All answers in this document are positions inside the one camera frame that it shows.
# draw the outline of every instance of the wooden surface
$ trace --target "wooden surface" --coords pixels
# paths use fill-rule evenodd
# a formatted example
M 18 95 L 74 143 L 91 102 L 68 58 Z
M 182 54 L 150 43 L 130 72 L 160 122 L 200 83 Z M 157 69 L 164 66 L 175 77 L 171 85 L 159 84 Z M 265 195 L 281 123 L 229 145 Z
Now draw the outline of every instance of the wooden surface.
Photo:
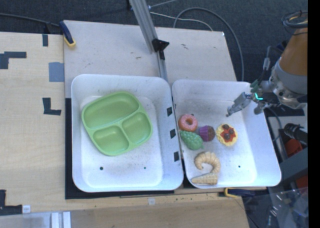
M 108 224 L 116 220 L 116 215 L 111 217 L 122 207 L 128 218 L 122 219 L 119 227 L 125 227 L 135 215 L 138 222 L 145 211 L 150 211 L 150 218 L 162 214 L 165 220 L 158 219 L 156 227 L 182 227 L 191 220 L 188 212 L 192 209 L 195 225 L 218 219 L 225 227 L 248 227 L 242 201 L 218 197 L 220 189 L 181 187 L 170 195 L 65 200 L 65 84 L 49 81 L 49 63 L 64 63 L 63 37 L 49 35 L 48 46 L 43 46 L 41 34 L 0 32 L 0 54 L 4 52 L 27 54 L 26 58 L 10 58 L 8 69 L 0 69 L 0 189 L 6 190 L 7 206 L 30 205 L 33 213 L 90 213 L 108 208 Z M 61 114 L 44 114 L 43 98 L 51 98 L 51 109 L 61 110 Z M 150 206 L 150 199 L 155 205 Z M 94 215 L 102 218 L 103 213 Z M 173 215 L 179 215 L 181 221 L 170 220 Z M 148 218 L 137 227 L 146 227 L 151 221 Z

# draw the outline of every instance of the blue and yellow clamp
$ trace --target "blue and yellow clamp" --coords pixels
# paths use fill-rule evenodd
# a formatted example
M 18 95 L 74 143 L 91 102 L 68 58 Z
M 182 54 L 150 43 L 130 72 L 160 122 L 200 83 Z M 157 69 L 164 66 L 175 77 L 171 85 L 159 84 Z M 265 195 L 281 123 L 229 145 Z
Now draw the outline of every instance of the blue and yellow clamp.
M 252 190 L 238 189 L 238 188 L 224 188 L 224 196 L 229 198 L 239 198 L 240 196 L 244 197 L 253 197 L 256 193 Z
M 59 26 L 63 32 L 64 35 L 64 42 L 69 46 L 69 47 L 74 47 L 76 45 L 76 41 L 72 38 L 72 35 L 68 29 L 68 27 L 66 26 L 66 24 L 61 21 L 59 22 Z

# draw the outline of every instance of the wooden table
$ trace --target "wooden table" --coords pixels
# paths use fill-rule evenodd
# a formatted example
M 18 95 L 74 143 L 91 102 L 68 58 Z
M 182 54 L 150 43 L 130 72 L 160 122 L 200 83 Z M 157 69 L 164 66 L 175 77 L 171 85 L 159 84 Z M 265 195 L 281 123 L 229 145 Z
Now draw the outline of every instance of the wooden table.
M 137 26 L 130 25 L 129 28 L 134 33 L 140 32 Z M 221 32 L 193 31 L 189 42 L 175 40 L 176 33 L 191 35 L 189 30 L 157 28 L 157 32 L 160 39 L 172 41 L 173 47 L 165 50 L 171 83 L 177 76 L 186 76 L 173 72 L 177 69 L 174 56 L 177 56 L 178 48 L 185 52 L 192 50 L 194 55 L 197 48 L 203 49 L 206 45 L 199 40 L 203 38 L 212 40 L 210 47 L 206 46 L 207 51 L 220 50 L 213 55 L 212 63 L 223 67 L 219 70 L 213 66 L 211 75 L 206 78 L 236 80 Z M 33 213 L 72 211 L 75 227 L 86 227 L 86 223 L 92 224 L 93 220 L 94 227 L 106 227 L 105 224 L 110 227 L 149 227 L 151 221 L 154 222 L 153 227 L 177 228 L 188 224 L 248 227 L 241 198 L 220 197 L 217 192 L 221 189 L 204 191 L 182 185 L 174 194 L 65 199 L 65 90 L 67 92 L 68 89 L 61 78 L 51 77 L 50 65 L 64 64 L 65 70 L 71 68 L 70 59 L 66 62 L 66 48 L 62 35 L 0 32 L 0 55 L 8 58 L 7 68 L 3 63 L 0 66 L 0 189 L 6 190 L 7 206 L 29 205 Z M 26 58 L 15 57 L 15 53 L 21 52 L 26 54 Z M 185 54 L 178 58 L 187 60 L 190 57 Z M 208 57 L 202 54 L 197 62 L 201 58 Z M 65 73 L 65 81 L 81 73 L 81 69 L 78 68 L 69 78 L 70 73 Z M 196 72 L 188 73 L 189 78 L 195 79 Z M 47 113 L 44 99 L 50 99 Z

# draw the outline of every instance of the white tray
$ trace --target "white tray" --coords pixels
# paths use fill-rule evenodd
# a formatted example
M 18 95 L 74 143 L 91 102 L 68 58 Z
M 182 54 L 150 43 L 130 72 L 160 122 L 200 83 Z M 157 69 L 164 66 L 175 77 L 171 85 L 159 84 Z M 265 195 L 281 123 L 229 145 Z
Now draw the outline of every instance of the white tray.
M 151 138 L 118 156 L 102 154 L 82 123 L 83 107 L 102 96 L 128 91 L 153 126 Z M 82 74 L 71 84 L 72 178 L 84 192 L 167 191 L 183 181 L 179 137 L 169 84 L 160 77 Z
M 215 137 L 204 142 L 204 149 L 190 150 L 180 140 L 186 176 L 193 177 L 209 173 L 212 166 L 204 164 L 203 170 L 196 168 L 194 159 L 202 151 L 214 152 L 221 163 L 216 185 L 199 185 L 197 188 L 226 187 L 272 187 L 281 180 L 281 170 L 270 137 L 264 113 L 254 114 L 256 103 L 226 117 L 227 108 L 242 93 L 250 92 L 250 84 L 237 81 L 208 81 L 179 79 L 172 85 L 175 115 L 178 120 L 183 114 L 194 114 L 198 125 L 212 126 L 215 130 L 228 123 L 238 132 L 237 142 L 230 147 Z

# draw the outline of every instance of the green plate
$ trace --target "green plate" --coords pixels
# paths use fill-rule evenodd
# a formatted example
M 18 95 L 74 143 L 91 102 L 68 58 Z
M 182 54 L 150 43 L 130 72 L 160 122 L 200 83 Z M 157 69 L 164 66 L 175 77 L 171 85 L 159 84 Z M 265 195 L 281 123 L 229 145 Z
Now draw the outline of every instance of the green plate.
M 126 153 L 149 140 L 153 127 L 140 101 L 118 91 L 88 103 L 82 122 L 94 145 L 108 156 Z

